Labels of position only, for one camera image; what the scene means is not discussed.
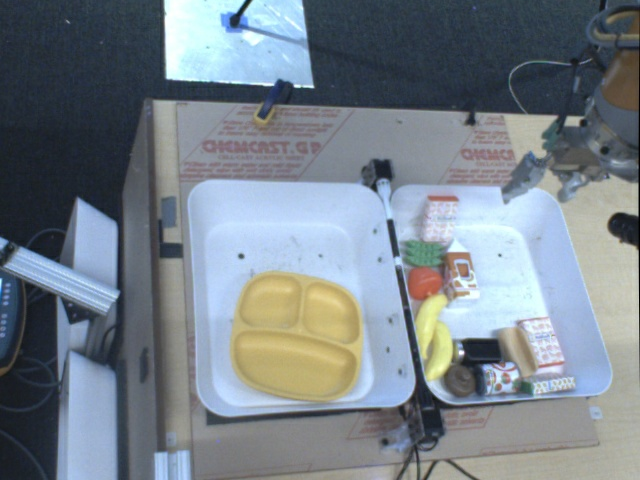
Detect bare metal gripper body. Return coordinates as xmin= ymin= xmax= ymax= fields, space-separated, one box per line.
xmin=547 ymin=121 xmax=640 ymax=185

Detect white plastic tray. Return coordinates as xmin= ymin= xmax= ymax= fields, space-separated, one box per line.
xmin=388 ymin=183 xmax=614 ymax=407
xmin=186 ymin=178 xmax=417 ymax=418

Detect orange patterned white carton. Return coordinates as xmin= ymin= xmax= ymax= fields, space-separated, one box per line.
xmin=419 ymin=194 xmax=461 ymax=246

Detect orange and white milk carton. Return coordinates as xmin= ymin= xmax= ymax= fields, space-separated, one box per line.
xmin=442 ymin=239 xmax=482 ymax=303

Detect green toy pea pods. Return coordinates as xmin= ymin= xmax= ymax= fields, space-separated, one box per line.
xmin=402 ymin=238 xmax=447 ymax=269

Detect red toy tomato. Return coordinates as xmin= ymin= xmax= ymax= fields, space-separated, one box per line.
xmin=406 ymin=266 xmax=445 ymax=301

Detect red patterned white carton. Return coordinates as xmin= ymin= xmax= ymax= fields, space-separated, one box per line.
xmin=516 ymin=316 xmax=567 ymax=376

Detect thin black and white rod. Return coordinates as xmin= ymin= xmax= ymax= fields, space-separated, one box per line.
xmin=375 ymin=177 xmax=427 ymax=409

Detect yellow banana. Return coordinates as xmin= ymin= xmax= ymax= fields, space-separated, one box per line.
xmin=414 ymin=292 xmax=450 ymax=361
xmin=423 ymin=319 xmax=455 ymax=382

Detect tan toy bread slice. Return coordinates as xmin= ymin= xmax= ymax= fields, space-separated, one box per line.
xmin=496 ymin=326 xmax=540 ymax=379

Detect black can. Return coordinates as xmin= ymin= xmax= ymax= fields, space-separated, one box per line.
xmin=451 ymin=337 xmax=503 ymax=368

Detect green and white packet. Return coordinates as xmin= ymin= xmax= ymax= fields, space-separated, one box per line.
xmin=519 ymin=374 xmax=578 ymax=396

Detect white can with red print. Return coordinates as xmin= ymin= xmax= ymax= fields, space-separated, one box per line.
xmin=473 ymin=360 xmax=523 ymax=397

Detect brown toy doughnut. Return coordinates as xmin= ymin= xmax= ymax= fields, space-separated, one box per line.
xmin=443 ymin=363 xmax=477 ymax=399

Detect brown cardboard board red print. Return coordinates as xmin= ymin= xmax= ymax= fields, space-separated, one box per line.
xmin=174 ymin=100 xmax=601 ymax=469

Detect yellow divided plate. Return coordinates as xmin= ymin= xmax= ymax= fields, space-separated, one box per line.
xmin=229 ymin=269 xmax=365 ymax=404

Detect black block with thin wires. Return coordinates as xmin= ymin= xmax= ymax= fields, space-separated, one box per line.
xmin=408 ymin=396 xmax=447 ymax=443
xmin=361 ymin=158 xmax=397 ymax=186

